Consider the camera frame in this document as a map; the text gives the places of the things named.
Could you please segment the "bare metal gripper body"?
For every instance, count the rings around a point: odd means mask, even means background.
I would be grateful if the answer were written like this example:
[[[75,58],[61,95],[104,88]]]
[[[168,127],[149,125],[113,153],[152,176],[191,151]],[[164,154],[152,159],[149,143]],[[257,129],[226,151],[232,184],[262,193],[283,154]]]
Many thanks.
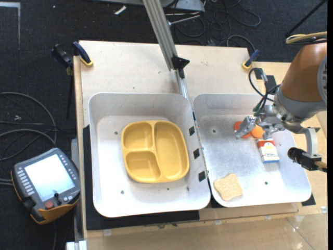
[[[295,134],[306,132],[301,123],[310,117],[309,104],[271,104],[255,111],[256,124],[267,133],[288,130]]]

